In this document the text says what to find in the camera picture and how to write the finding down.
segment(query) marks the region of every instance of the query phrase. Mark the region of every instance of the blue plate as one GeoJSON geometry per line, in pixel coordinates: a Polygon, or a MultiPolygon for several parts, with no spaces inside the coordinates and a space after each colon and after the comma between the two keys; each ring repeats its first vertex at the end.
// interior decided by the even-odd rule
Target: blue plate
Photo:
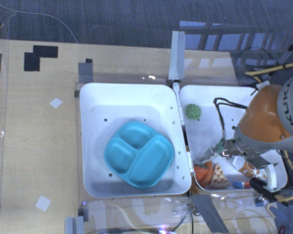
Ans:
{"type": "Polygon", "coordinates": [[[130,185],[147,189],[158,183],[174,158],[171,142],[153,128],[131,121],[107,144],[107,166],[130,185]]]}

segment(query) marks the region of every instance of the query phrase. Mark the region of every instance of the white square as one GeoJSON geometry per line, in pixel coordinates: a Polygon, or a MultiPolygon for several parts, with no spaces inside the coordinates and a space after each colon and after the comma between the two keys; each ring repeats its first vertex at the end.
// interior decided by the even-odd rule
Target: white square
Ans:
{"type": "Polygon", "coordinates": [[[50,203],[51,203],[51,200],[50,199],[47,199],[44,196],[40,196],[35,206],[38,209],[46,212],[46,210],[48,209],[50,203]]]}
{"type": "Polygon", "coordinates": [[[50,105],[55,109],[58,108],[63,103],[59,98],[55,98],[53,101],[50,102],[50,105]]]}

